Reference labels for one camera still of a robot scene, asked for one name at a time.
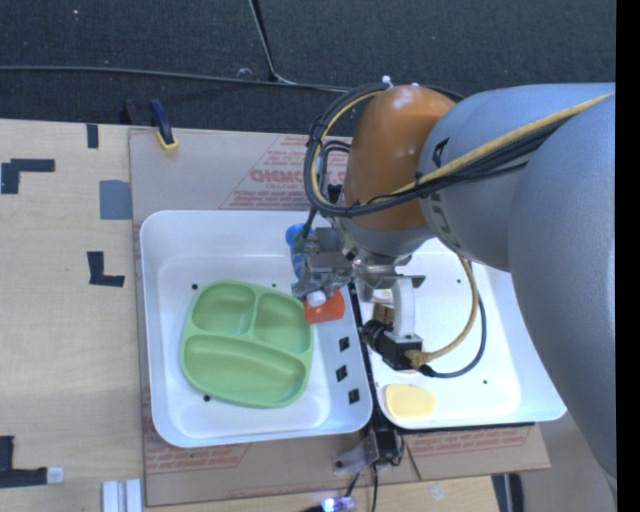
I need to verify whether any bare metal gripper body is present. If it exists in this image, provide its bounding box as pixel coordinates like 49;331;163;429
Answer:
298;227;413;303

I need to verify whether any orange pouch with white cap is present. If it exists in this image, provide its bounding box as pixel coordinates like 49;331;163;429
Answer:
303;288;347;325

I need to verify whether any blue bottle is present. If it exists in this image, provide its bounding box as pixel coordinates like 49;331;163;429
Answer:
284;222;315;279

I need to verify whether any thin black rod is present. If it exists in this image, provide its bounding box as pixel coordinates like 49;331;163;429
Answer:
348;282;396;451

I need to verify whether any green divided plate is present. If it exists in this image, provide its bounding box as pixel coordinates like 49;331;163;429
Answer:
179;279;316;410

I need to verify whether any yellow oval toy food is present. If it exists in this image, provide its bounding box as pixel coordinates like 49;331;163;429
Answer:
384;383;437;421

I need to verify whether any white plastic tray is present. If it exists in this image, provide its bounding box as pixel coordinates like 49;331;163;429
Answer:
139;209;374;449
358;236;569;431

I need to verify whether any brown cardboard board, red print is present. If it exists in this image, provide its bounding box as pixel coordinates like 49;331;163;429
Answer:
128;126;552;508

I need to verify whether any black cylinder on white bracket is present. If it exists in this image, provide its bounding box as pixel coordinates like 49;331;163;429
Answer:
361;275;426;372

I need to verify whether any black block with thin wires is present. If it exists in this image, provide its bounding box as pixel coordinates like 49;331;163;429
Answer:
373;426;405;467

